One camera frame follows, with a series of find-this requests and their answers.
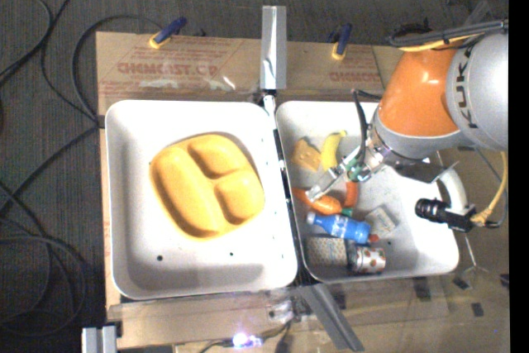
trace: orange carrot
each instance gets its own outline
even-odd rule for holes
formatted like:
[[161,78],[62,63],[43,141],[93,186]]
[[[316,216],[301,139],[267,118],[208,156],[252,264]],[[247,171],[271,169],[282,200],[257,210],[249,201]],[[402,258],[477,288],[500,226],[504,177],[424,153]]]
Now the orange carrot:
[[305,194],[305,190],[302,188],[292,188],[292,193],[298,200],[323,215],[333,215],[335,213],[340,213],[341,211],[340,201],[337,198],[324,195],[316,202],[311,202]]
[[346,199],[344,200],[344,208],[354,208],[358,200],[358,184],[354,181],[346,182]]

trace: cardboard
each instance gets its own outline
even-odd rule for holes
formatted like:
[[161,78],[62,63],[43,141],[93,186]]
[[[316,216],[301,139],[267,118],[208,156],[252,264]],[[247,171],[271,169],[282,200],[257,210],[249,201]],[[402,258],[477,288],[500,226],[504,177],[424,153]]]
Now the cardboard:
[[[259,92],[261,40],[172,36],[160,49],[151,34],[98,32],[98,110],[124,98],[243,100]],[[287,42],[284,98],[350,98],[352,88],[383,92],[374,47],[348,45],[332,58],[333,44]]]

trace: blue bottle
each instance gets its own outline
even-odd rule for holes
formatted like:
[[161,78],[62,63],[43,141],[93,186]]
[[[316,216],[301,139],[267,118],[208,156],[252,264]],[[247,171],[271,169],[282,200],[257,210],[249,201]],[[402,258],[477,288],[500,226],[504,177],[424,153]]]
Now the blue bottle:
[[317,215],[309,212],[307,223],[318,225],[334,237],[352,240],[358,244],[366,244],[371,225],[367,222],[358,222],[343,215]]

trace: gray carpet floor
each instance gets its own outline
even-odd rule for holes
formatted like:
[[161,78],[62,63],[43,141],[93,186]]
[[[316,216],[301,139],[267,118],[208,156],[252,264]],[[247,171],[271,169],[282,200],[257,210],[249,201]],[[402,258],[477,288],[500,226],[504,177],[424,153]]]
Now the gray carpet floor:
[[[64,2],[42,1],[53,17]],[[259,39],[262,6],[281,5],[288,11],[291,41],[324,42],[337,25],[350,22],[351,42],[387,45],[394,29],[425,18],[436,30],[460,26],[480,2],[486,2],[488,18],[508,17],[509,0],[452,0],[448,5],[446,0],[69,0],[44,55],[39,50],[22,66],[10,68],[41,38],[47,16],[36,0],[0,0],[0,238],[17,237],[0,243],[0,351],[80,351],[80,328],[105,322],[98,135],[89,132],[61,150],[94,123],[50,88],[42,66],[55,90],[80,107],[71,79],[72,57],[91,25],[116,15],[160,25],[186,16],[183,34],[202,29],[207,36]],[[156,27],[123,18],[99,28],[151,33]],[[95,57],[90,35],[79,51],[76,74],[93,109]],[[33,236],[43,231],[48,240],[64,243],[78,259],[60,247],[51,247],[50,254],[49,242],[28,241],[17,224]],[[70,325],[55,331],[70,316]],[[53,334],[45,337],[19,333],[48,330]]]

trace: blue clamp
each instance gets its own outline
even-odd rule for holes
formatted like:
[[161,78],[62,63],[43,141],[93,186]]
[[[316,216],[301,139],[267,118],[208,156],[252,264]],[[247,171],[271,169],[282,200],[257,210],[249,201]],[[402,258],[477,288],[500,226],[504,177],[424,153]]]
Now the blue clamp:
[[180,30],[188,23],[185,17],[180,17],[164,28],[162,31],[154,34],[149,39],[150,47],[159,49],[162,45],[167,43],[173,34],[179,34]]
[[334,43],[332,48],[332,57],[336,60],[343,59],[346,55],[346,47],[349,42],[350,32],[352,31],[353,26],[349,23],[336,28],[329,36],[327,37],[327,43]]

